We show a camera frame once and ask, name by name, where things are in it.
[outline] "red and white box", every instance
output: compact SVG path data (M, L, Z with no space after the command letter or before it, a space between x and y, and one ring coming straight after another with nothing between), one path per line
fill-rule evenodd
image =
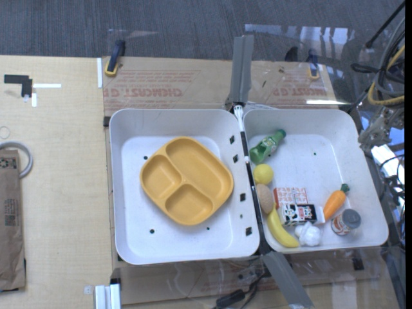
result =
M305 188L277 187L273 190L273 194L275 197L276 209L278 209L282 205L291 203L308 203L308 197L306 196Z

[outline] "metal ring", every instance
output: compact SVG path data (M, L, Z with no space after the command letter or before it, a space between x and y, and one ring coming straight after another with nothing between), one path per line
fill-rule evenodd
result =
M7 126L0 126L0 133L1 133L1 130L2 129L5 129L8 133L7 133L7 135L5 135L5 136L2 136L1 134L0 134L0 138L2 138L3 140L6 140L9 136L10 136L10 128L9 127L7 127Z
M7 141L0 143L0 150L5 149L7 147L14 147L17 149L22 150L24 153L26 153L28 157L28 163L26 168L23 169L23 171L20 173L19 178L24 178L31 170L33 167L33 156L30 150L21 142L16 142L16 141Z

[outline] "white plastic tray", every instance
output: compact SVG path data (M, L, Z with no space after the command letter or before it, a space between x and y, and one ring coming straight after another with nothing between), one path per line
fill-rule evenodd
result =
M110 120L115 240L134 265L250 256L258 249L256 213L236 118L213 110L123 109ZM145 158L176 136L191 136L229 168L230 198L206 221L179 225L140 186Z
M323 232L316 247L286 248L271 235L265 215L265 237L276 251L284 253L379 246L388 238L388 224L380 205L358 133L351 117L340 110L255 109L244 116L249 149L263 137L282 128L286 138L263 163L274 170L269 187L305 187L309 203L323 206L342 183L350 186L346 208L355 209L362 224L346 236L336 235L330 221L318 225Z

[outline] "yellow and black clamp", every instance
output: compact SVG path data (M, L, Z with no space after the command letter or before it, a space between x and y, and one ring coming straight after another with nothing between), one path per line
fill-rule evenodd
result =
M124 40L117 40L115 43L115 48L111 53L110 60L106 63L104 67L104 74L108 77L114 77L117 73L119 56L124 56L126 50L126 42Z
M316 55L315 50L309 49L308 58L306 61L309 63L308 76L311 79L318 79L320 75L319 75L319 67L317 65L317 55Z

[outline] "brown paper bag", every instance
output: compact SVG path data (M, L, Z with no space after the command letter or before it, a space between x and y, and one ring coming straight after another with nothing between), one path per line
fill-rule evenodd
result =
M0 150L0 290L24 286L19 153Z

